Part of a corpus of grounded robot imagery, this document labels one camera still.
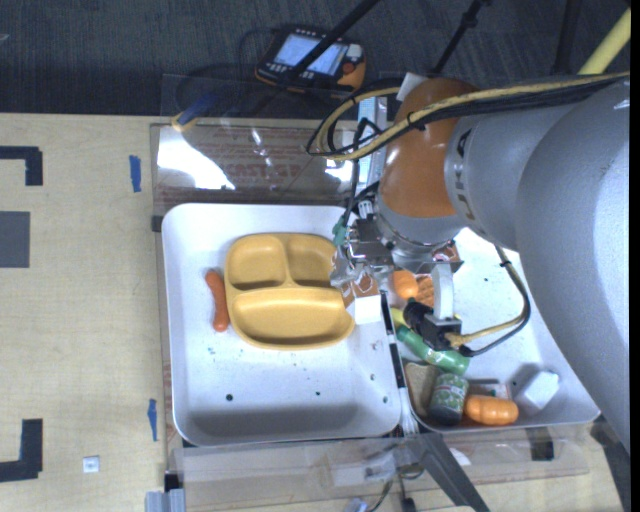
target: metal rod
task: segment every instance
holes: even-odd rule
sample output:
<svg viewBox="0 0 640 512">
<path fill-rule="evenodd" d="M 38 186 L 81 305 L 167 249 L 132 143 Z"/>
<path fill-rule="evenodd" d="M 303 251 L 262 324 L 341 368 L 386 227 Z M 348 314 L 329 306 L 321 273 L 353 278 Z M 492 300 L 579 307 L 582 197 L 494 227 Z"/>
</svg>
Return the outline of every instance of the metal rod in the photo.
<svg viewBox="0 0 640 512">
<path fill-rule="evenodd" d="M 475 512 L 490 512 L 442 436 L 430 432 L 421 435 L 420 440 L 426 448 L 420 460 L 421 466 L 429 472 L 453 504 L 471 507 Z"/>
<path fill-rule="evenodd" d="M 451 57 L 451 54 L 455 51 L 464 33 L 468 28 L 474 28 L 478 24 L 478 19 L 476 18 L 476 16 L 478 15 L 478 12 L 482 8 L 482 6 L 489 4 L 491 4 L 491 0 L 473 0 L 473 3 L 471 4 L 471 7 L 469 7 L 469 10 L 462 15 L 462 20 L 460 20 L 458 30 L 456 30 L 455 34 L 453 34 L 451 41 L 449 41 L 449 44 L 444 49 L 442 57 L 440 57 L 438 63 L 431 70 L 432 73 L 442 72 L 442 69 L 447 64 L 447 61 L 449 60 L 449 57 Z"/>
<path fill-rule="evenodd" d="M 571 74 L 571 47 L 575 39 L 581 7 L 582 0 L 567 0 L 565 4 L 562 27 L 560 28 L 560 39 L 558 40 L 558 49 L 556 51 L 556 60 L 551 67 L 552 75 Z"/>
<path fill-rule="evenodd" d="M 355 25 L 365 14 L 367 14 L 380 0 L 364 0 L 360 2 L 353 11 L 338 23 L 329 33 L 323 37 L 320 42 L 311 50 L 298 64 L 296 64 L 287 73 L 283 73 L 279 80 L 279 85 L 286 86 L 292 80 L 296 79 L 300 73 L 306 71 L 327 48 L 335 43 L 344 33 Z"/>
</svg>

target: gray carpet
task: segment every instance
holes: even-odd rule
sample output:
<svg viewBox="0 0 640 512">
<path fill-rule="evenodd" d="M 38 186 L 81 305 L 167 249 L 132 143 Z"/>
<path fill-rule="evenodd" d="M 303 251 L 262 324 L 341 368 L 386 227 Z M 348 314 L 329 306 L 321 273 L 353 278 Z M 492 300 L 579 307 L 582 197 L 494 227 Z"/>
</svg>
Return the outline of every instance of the gray carpet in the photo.
<svg viewBox="0 0 640 512">
<path fill-rule="evenodd" d="M 165 74 L 248 76 L 265 28 L 333 27 L 357 0 L 0 0 L 0 111 L 155 115 Z M 348 33 L 368 55 L 368 79 L 424 73 L 471 0 L 387 0 Z M 571 55 L 576 72 L 627 7 L 584 0 Z M 444 73 L 480 87 L 546 76 L 564 2 L 494 0 Z M 629 69 L 626 48 L 610 66 Z"/>
</svg>

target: yellow plate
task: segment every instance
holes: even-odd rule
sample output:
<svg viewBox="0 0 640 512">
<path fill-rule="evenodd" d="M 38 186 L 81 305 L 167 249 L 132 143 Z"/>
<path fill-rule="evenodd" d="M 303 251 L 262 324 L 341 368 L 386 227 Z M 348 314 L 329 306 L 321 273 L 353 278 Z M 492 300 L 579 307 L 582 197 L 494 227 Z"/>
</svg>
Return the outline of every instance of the yellow plate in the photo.
<svg viewBox="0 0 640 512">
<path fill-rule="evenodd" d="M 249 235 L 229 249 L 227 306 L 233 328 L 253 345 L 320 348 L 343 340 L 354 321 L 329 283 L 335 247 L 299 233 Z"/>
</svg>

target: digital display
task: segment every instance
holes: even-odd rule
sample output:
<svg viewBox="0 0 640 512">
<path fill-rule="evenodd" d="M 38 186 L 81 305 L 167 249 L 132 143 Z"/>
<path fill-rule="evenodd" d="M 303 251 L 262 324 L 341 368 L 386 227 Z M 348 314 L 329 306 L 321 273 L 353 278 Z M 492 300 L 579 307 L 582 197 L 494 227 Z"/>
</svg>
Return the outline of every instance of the digital display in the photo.
<svg viewBox="0 0 640 512">
<path fill-rule="evenodd" d="M 274 62 L 277 64 L 285 64 L 287 66 L 295 66 L 300 62 L 316 45 L 320 39 L 313 37 L 300 36 L 290 34 L 287 40 L 280 48 Z M 316 73 L 324 73 L 326 75 L 334 75 L 338 69 L 338 65 L 342 61 L 347 52 L 347 45 L 333 44 L 325 50 L 307 69 Z"/>
</svg>

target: wooden tabletop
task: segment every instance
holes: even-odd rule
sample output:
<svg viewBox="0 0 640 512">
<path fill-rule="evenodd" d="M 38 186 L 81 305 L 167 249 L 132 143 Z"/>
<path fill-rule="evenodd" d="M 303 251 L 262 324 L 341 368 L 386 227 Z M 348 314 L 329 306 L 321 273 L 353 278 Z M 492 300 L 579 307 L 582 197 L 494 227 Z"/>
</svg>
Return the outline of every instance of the wooden tabletop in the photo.
<svg viewBox="0 0 640 512">
<path fill-rule="evenodd" d="M 42 471 L 37 479 L 0 483 L 2 511 L 144 510 L 146 492 L 163 488 L 168 459 L 151 230 L 150 126 L 157 122 L 166 120 L 0 115 L 0 146 L 37 146 L 44 162 L 43 185 L 26 186 L 24 161 L 0 159 L 0 211 L 30 212 L 29 267 L 0 268 L 0 462 L 19 458 L 23 420 L 43 422 Z M 140 160 L 139 191 L 130 157 Z M 581 446 L 586 474 L 478 491 L 492 510 L 622 510 L 601 447 L 589 436 Z M 83 459 L 94 456 L 99 471 L 84 472 Z M 419 510 L 451 507 L 439 489 L 412 496 Z M 347 501 L 253 510 L 341 511 Z M 379 510 L 400 510 L 397 496 Z"/>
</svg>

